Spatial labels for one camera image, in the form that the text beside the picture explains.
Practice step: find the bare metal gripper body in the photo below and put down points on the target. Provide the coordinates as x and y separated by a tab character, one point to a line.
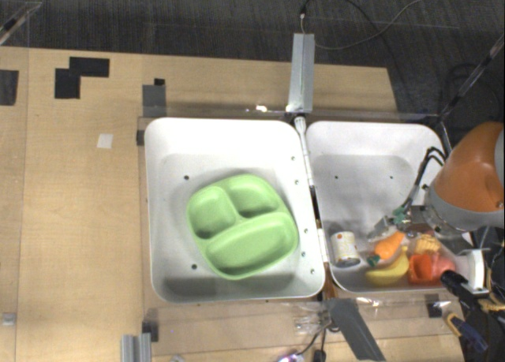
424	220

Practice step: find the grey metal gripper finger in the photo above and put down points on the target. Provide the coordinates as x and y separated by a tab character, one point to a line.
380	228

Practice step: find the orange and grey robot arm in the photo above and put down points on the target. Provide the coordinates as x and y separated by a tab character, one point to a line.
469	179

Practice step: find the orange carrot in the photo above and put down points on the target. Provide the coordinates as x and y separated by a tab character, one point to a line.
388	246

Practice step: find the yellow toy corn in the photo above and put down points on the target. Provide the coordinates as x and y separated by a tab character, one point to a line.
426	244

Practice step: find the small white can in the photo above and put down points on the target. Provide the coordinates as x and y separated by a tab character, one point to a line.
344	248

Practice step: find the white plastic tray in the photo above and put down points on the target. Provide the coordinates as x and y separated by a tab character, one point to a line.
177	214
355	195

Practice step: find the yellow banana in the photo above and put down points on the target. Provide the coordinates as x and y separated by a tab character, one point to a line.
388	273

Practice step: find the pink round toy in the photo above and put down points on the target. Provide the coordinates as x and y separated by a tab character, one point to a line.
444	265

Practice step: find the orange toy cup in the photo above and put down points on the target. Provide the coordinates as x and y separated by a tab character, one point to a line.
420	269

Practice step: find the thin black and white rod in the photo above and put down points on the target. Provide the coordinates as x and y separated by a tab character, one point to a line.
305	147

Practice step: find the green divided plate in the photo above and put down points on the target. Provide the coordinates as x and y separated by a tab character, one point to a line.
244	242

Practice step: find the black cylinder on white bracket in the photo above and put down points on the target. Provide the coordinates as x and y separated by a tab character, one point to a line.
477	269

